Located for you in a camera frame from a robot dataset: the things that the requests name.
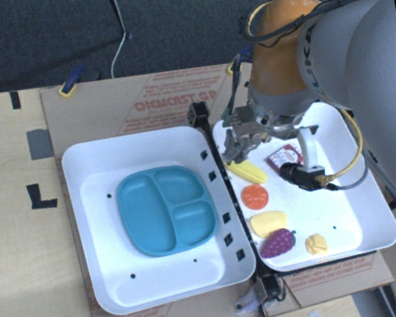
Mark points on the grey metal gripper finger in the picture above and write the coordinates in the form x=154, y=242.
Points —
x=227, y=148
x=243, y=151

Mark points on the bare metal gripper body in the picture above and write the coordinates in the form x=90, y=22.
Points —
x=253, y=129

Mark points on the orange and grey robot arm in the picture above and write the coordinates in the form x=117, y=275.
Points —
x=355, y=58

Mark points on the yellow corn cob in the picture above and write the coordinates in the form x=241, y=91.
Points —
x=249, y=172

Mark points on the red and white packet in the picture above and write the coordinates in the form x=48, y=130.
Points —
x=285, y=157

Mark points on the orange round slice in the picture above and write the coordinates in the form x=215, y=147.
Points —
x=254, y=196

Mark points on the yellow toy food piece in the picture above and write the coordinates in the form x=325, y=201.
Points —
x=268, y=223

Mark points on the blue divided plate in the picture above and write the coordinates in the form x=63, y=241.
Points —
x=165, y=211

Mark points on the purple grapes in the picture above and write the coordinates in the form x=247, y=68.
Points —
x=277, y=243

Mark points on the small yellow crumpled piece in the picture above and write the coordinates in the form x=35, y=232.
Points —
x=316, y=244

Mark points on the white plastic tray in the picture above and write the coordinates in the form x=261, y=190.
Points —
x=117, y=282
x=347, y=211

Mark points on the brown cardboard board red print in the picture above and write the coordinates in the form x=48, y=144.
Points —
x=105, y=105

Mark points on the black cylinder on white bracket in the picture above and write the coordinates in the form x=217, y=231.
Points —
x=304, y=169

